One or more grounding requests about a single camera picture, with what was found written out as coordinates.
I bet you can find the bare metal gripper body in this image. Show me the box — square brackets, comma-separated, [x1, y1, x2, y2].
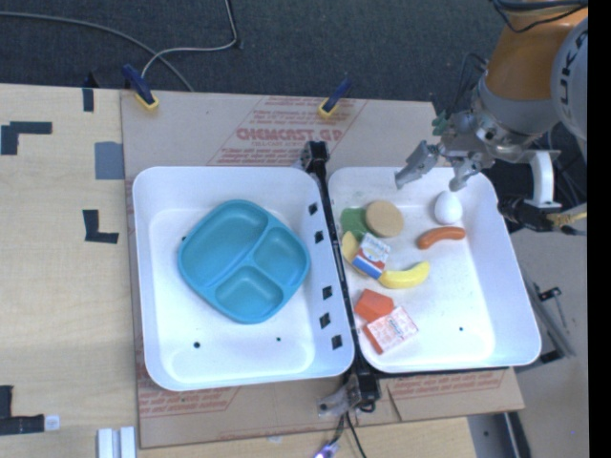
[436, 108, 536, 172]

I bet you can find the orange carton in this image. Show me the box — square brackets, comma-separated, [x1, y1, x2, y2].
[353, 288, 395, 323]

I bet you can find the yellow banana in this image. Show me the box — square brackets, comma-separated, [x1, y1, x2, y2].
[340, 230, 432, 290]

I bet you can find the white egg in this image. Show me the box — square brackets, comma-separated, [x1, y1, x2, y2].
[433, 190, 464, 226]

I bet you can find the black cylinder on white bracket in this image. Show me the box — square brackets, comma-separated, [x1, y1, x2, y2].
[496, 149, 563, 232]

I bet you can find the red and white packet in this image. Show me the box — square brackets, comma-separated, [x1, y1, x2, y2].
[362, 305, 420, 356]

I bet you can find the black block with wires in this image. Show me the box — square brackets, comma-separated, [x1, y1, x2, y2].
[299, 140, 331, 175]
[351, 369, 383, 406]

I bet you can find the brown cardboard board red print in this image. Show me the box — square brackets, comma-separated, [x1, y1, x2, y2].
[118, 88, 526, 449]

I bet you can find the white red blue carton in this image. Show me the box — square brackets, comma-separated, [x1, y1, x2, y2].
[350, 232, 391, 281]

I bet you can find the blue divided plate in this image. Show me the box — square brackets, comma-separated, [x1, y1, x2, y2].
[177, 198, 312, 325]

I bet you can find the green toy vegetable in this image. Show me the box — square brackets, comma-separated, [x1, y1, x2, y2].
[339, 206, 370, 243]

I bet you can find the orange sausage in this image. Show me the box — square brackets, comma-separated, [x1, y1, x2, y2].
[416, 225, 467, 251]

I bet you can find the white plastic tray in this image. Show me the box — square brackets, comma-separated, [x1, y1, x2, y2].
[327, 165, 543, 375]
[131, 165, 356, 392]

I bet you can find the tan round biscuit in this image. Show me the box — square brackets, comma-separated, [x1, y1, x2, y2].
[365, 199, 406, 239]

